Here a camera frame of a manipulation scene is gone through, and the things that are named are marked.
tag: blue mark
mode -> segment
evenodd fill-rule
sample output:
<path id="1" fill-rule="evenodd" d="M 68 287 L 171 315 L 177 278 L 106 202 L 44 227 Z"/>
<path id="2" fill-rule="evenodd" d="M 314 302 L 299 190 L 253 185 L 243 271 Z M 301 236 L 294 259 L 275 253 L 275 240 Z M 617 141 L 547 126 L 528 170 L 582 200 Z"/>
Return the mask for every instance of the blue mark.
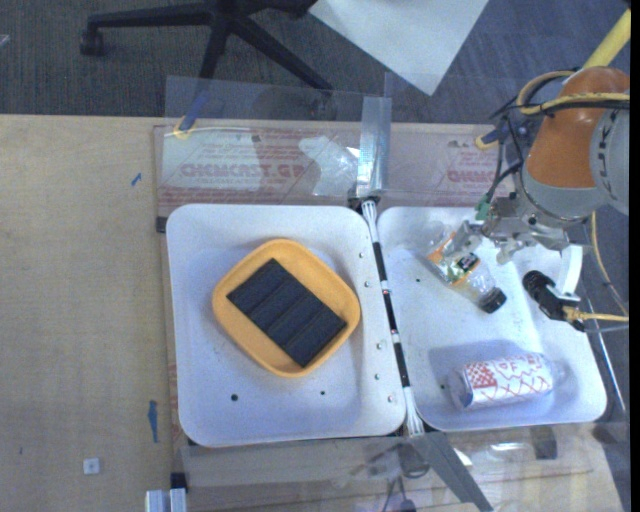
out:
<path id="1" fill-rule="evenodd" d="M 158 442 L 158 402 L 155 400 L 149 400 L 149 412 L 147 413 L 149 418 L 149 425 L 151 425 L 151 432 L 153 434 L 153 442 Z"/>

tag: clear bottle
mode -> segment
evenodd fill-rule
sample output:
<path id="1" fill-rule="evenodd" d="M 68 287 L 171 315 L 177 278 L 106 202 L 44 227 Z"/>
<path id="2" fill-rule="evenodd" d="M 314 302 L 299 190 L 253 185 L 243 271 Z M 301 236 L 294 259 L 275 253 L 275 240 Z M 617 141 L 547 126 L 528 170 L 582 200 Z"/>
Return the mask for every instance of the clear bottle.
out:
<path id="1" fill-rule="evenodd" d="M 454 368 L 446 387 L 454 405 L 469 411 L 543 397 L 566 380 L 560 361 L 538 352 L 525 352 Z"/>
<path id="2" fill-rule="evenodd" d="M 496 286 L 491 271 L 466 244 L 456 246 L 456 231 L 439 221 L 426 228 L 431 247 L 427 260 L 434 273 L 451 289 L 493 313 L 507 300 Z"/>

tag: bottle cap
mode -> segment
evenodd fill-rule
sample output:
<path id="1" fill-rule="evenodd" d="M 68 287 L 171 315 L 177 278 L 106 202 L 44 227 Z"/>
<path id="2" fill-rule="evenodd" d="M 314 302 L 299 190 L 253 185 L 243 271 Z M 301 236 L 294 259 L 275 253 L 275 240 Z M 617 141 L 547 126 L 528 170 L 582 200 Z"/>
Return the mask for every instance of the bottle cap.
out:
<path id="1" fill-rule="evenodd" d="M 493 288 L 478 301 L 478 307 L 485 313 L 497 311 L 505 302 L 507 296 L 500 288 Z"/>

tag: chair wheel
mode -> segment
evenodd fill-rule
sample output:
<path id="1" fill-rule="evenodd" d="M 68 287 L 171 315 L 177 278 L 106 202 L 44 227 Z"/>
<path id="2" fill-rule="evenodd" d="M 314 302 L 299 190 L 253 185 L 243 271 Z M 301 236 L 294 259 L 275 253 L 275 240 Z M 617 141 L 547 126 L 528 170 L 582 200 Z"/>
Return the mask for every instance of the chair wheel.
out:
<path id="1" fill-rule="evenodd" d="M 80 35 L 80 53 L 82 55 L 104 55 L 104 39 L 100 32 L 90 34 L 89 31 L 83 30 Z"/>

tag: plastic bottle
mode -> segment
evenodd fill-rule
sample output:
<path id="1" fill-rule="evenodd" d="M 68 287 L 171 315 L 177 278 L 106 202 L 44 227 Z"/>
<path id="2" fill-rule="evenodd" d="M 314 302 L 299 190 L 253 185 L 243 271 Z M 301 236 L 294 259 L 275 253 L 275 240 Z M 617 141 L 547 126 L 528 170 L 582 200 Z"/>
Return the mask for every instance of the plastic bottle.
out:
<path id="1" fill-rule="evenodd" d="M 564 363 L 525 352 L 455 368 L 447 376 L 447 387 L 455 406 L 468 411 L 543 397 L 566 376 Z"/>
<path id="2" fill-rule="evenodd" d="M 450 226 L 432 222 L 426 231 L 432 241 L 427 260 L 442 282 L 486 313 L 498 310 L 507 297 L 496 286 L 487 265 L 468 248 L 455 247 L 456 231 Z"/>

